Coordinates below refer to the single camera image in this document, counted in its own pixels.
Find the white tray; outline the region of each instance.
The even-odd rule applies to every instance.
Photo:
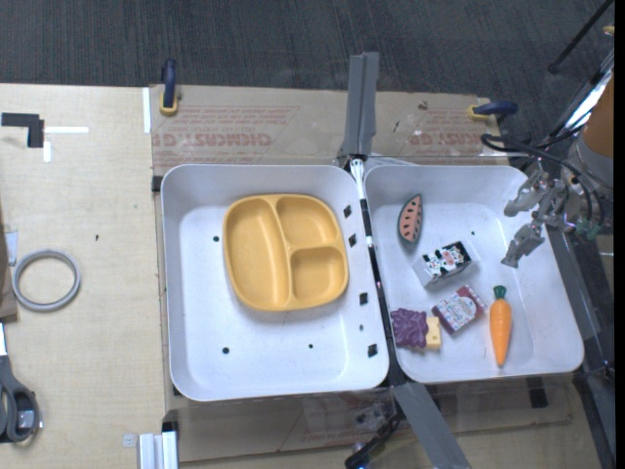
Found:
[[[529,213],[504,216],[526,176],[507,166],[383,165],[365,177],[365,190],[382,282],[390,310],[427,311],[463,284],[490,305],[493,286],[507,287],[514,320],[502,368],[490,344],[488,313],[450,336],[441,329],[438,352],[397,349],[399,364],[423,383],[568,372],[583,360],[584,347],[554,252],[546,240],[518,268],[501,264],[515,232]],[[423,198],[423,226],[416,248],[401,244],[397,216],[408,198]],[[461,240],[478,254],[466,271],[424,288],[411,266],[417,256]]]
[[[350,273],[335,302],[266,313],[236,299],[224,261],[224,215],[244,196],[271,192],[310,194],[334,212]],[[161,199],[170,368],[184,396],[218,401],[340,392],[384,380],[389,353],[358,195],[347,172],[318,165],[183,165],[165,176]],[[366,304],[360,294],[367,294]]]

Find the wooden table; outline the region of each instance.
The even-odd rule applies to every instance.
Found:
[[[28,149],[25,129],[0,128],[0,199],[19,255],[58,248],[77,259],[83,281],[69,306],[51,314],[20,308],[7,322],[14,373],[35,391],[44,429],[28,446],[0,445],[0,466],[134,468],[136,436],[159,433],[165,413],[151,138],[143,90],[0,85],[0,110],[38,113],[52,161]],[[41,261],[22,278],[34,299],[53,300],[68,270]],[[566,388],[570,418],[458,440],[475,467],[599,467],[579,397]],[[427,467],[418,444],[393,444]],[[342,467],[350,448],[329,448],[186,464],[189,467]]]

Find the gray ring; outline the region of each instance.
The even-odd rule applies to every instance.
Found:
[[[58,301],[52,302],[50,304],[34,302],[27,299],[20,290],[20,277],[23,270],[39,259],[59,259],[60,261],[65,262],[74,273],[74,284],[69,289],[69,291],[59,299]],[[31,311],[37,311],[39,313],[49,313],[51,311],[55,311],[57,309],[62,308],[63,306],[69,304],[71,300],[78,293],[78,288],[80,288],[80,271],[78,270],[78,264],[76,261],[65,252],[60,250],[55,250],[52,248],[44,248],[42,250],[34,250],[29,254],[23,256],[18,263],[16,264],[15,270],[13,271],[13,290],[16,293],[16,297],[18,297],[18,301],[28,308]]]

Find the scissors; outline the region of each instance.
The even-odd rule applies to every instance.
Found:
[[[7,354],[4,324],[0,321],[0,441],[19,443],[34,434],[39,425],[35,395],[13,375]]]

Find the blue clamp handle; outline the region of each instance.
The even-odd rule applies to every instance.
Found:
[[[168,59],[160,71],[160,81],[165,84],[163,106],[174,107],[176,95],[176,61]]]
[[[517,111],[519,111],[519,105],[512,101],[493,101],[492,103],[473,108],[474,114],[483,115],[504,114],[508,116],[510,114],[515,114]]]

